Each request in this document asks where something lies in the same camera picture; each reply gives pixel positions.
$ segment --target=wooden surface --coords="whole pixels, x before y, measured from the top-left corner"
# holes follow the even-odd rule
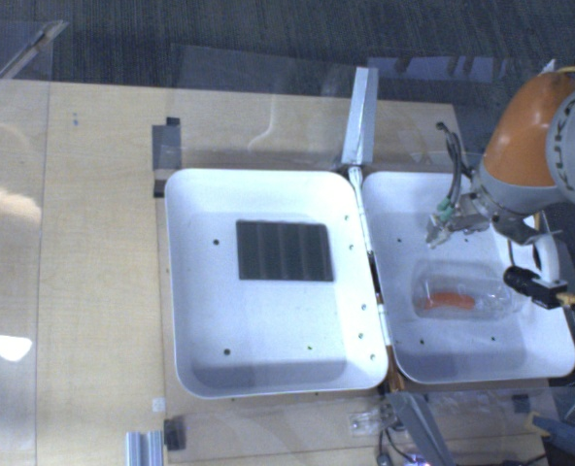
[[[123,464],[125,433],[159,429],[166,416],[152,409],[154,399],[168,394],[165,369],[167,388],[173,385],[170,358],[163,360],[162,324],[170,319],[161,315],[163,225],[152,198],[152,125],[180,117],[190,147],[186,157],[210,165],[226,146],[247,155],[297,144],[296,153],[312,149],[330,156],[343,137],[347,106],[332,99],[51,85],[37,337],[40,466]],[[381,103],[380,118],[387,122],[379,122],[377,136],[389,144],[377,150],[398,163],[422,160],[420,150],[444,149],[432,138],[436,121],[456,128],[449,106]],[[229,405],[181,396],[192,406],[185,411],[198,414]],[[541,451],[535,435],[497,433],[456,437],[450,447],[465,463],[498,454],[528,459]],[[263,462],[369,465],[374,452],[368,444],[266,456]],[[244,466],[259,458],[198,464]]]

